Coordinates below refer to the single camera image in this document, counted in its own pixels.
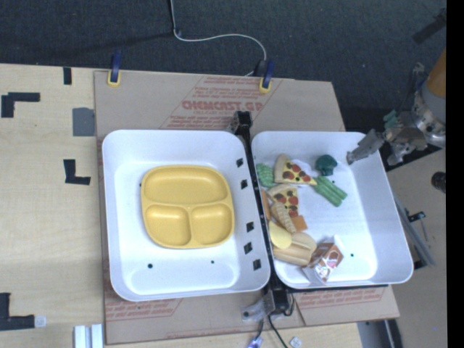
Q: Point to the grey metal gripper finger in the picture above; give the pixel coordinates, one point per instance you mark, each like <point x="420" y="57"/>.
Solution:
<point x="400" y="154"/>
<point x="366" y="146"/>

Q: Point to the orange square cracker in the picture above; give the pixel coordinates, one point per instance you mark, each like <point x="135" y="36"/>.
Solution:
<point x="300" y="224"/>

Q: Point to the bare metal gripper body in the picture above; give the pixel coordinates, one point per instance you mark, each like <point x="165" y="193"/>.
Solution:
<point x="406" y="135"/>

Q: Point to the white plastic tray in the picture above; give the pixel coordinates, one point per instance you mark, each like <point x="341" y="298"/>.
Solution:
<point x="362" y="230"/>
<point x="181" y="274"/>

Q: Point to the black cylinder on white bracket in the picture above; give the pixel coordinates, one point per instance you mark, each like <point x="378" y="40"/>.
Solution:
<point x="439" y="182"/>

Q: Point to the brown cardboard board, red print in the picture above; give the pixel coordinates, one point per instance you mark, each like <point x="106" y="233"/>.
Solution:
<point x="152" y="100"/>

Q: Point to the thin black rod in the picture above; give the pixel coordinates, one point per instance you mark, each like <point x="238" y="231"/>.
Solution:
<point x="253" y="169"/>

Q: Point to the pepperoni pizza slice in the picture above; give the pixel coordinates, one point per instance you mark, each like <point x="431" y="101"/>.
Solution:
<point x="290" y="170"/>
<point x="286" y="196"/>

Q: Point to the brown and clear packet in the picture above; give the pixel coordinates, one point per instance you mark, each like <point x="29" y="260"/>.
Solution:
<point x="326" y="259"/>

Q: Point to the yellow divided plate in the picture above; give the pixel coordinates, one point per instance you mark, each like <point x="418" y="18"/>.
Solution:
<point x="181" y="187"/>

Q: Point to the beige croissant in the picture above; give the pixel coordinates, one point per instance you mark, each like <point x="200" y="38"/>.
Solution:
<point x="283" y="216"/>

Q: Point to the yellow round chip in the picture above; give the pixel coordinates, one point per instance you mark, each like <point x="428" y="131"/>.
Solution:
<point x="279" y="236"/>

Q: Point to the light green pea pods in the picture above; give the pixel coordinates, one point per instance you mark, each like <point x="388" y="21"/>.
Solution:
<point x="265" y="175"/>

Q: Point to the dark green broccoli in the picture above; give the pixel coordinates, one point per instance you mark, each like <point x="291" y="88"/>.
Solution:
<point x="325" y="164"/>

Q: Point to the green asparagus bundle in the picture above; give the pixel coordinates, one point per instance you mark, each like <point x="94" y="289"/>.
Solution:
<point x="331" y="191"/>

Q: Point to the beige bread bun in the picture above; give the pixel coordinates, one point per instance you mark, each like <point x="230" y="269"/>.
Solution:
<point x="295" y="252"/>

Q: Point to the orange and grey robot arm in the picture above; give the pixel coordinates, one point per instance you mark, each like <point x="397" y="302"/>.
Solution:
<point x="436" y="85"/>

